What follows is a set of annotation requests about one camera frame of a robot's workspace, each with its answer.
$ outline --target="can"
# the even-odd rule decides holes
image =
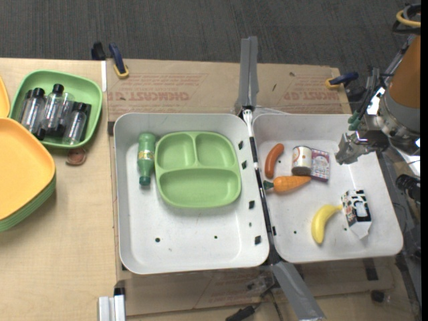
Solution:
[[[310,176],[312,170],[312,149],[307,146],[293,148],[292,173],[296,176]]]

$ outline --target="bottle label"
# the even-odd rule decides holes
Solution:
[[[147,159],[153,161],[154,153],[150,150],[142,150],[138,152],[138,159]]]

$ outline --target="stack of plates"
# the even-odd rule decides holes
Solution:
[[[0,80],[0,231],[33,213],[56,187],[51,154],[20,123],[6,118],[8,113]]]

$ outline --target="yellow banana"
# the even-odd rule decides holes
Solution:
[[[324,240],[324,229],[329,218],[341,209],[342,205],[323,205],[317,210],[311,224],[312,237],[317,243],[322,243]]]

